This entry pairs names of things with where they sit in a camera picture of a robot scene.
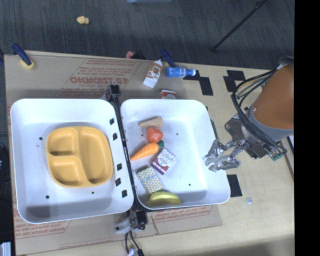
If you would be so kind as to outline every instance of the small carton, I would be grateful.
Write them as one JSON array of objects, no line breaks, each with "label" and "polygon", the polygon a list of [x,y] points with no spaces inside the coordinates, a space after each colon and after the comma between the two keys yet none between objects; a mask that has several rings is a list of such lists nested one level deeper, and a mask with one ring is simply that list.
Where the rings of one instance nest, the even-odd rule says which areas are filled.
[{"label": "small carton", "polygon": [[154,61],[146,74],[143,84],[150,88],[154,88],[158,82],[162,68],[163,65],[161,63],[161,59]]},{"label": "small carton", "polygon": [[162,90],[161,99],[176,100],[176,92],[173,90]]},{"label": "small carton", "polygon": [[164,148],[152,162],[151,166],[161,175],[164,175],[168,171],[169,167],[173,164],[175,159],[176,156]]},{"label": "small carton", "polygon": [[136,175],[149,195],[163,189],[159,178],[151,166],[138,171]]}]

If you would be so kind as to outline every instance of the gray carpet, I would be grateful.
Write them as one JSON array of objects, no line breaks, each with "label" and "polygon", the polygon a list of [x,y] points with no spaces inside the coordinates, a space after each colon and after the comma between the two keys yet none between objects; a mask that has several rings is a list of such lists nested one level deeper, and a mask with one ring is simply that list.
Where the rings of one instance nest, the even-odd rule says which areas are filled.
[{"label": "gray carpet", "polygon": [[[294,56],[295,0],[268,0],[215,52],[256,0],[1,0],[0,48],[123,58],[141,50],[155,60],[166,49],[175,62],[272,69]],[[89,18],[79,24],[79,16]],[[8,146],[4,69],[0,67],[0,141]],[[0,198],[11,198],[6,182]]]}]

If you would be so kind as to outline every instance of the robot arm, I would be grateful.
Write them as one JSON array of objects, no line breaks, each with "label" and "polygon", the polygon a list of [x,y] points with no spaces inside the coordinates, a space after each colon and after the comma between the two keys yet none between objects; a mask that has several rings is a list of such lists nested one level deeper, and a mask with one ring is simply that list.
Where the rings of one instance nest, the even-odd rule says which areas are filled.
[{"label": "robot arm", "polygon": [[[262,92],[243,112],[243,101],[258,87],[263,87]],[[225,124],[225,129],[232,139],[226,145],[219,139],[213,142],[204,157],[209,170],[237,168],[241,162],[236,155],[243,150],[253,159],[269,155],[275,161],[282,157],[287,150],[280,140],[294,134],[294,59],[283,58],[274,70],[243,81],[231,99],[237,114]],[[231,148],[231,154],[223,156]]]}]

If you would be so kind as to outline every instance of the plastic tomato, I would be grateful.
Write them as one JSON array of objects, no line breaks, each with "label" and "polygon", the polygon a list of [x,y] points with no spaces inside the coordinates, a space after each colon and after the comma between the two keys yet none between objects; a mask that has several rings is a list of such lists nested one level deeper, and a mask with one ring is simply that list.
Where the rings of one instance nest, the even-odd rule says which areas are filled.
[{"label": "plastic tomato", "polygon": [[150,127],[146,130],[146,139],[148,140],[148,142],[150,143],[158,143],[159,141],[162,140],[162,138],[164,137],[164,134],[162,131]]}]

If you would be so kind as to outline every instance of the plastic water bottle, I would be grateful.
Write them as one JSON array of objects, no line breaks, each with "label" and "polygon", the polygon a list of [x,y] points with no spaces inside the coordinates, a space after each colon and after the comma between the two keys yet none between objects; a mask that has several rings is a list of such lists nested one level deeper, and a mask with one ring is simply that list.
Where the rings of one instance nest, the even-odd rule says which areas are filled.
[{"label": "plastic water bottle", "polygon": [[196,70],[179,66],[168,66],[165,69],[165,74],[168,78],[184,78],[186,76],[194,76]]}]

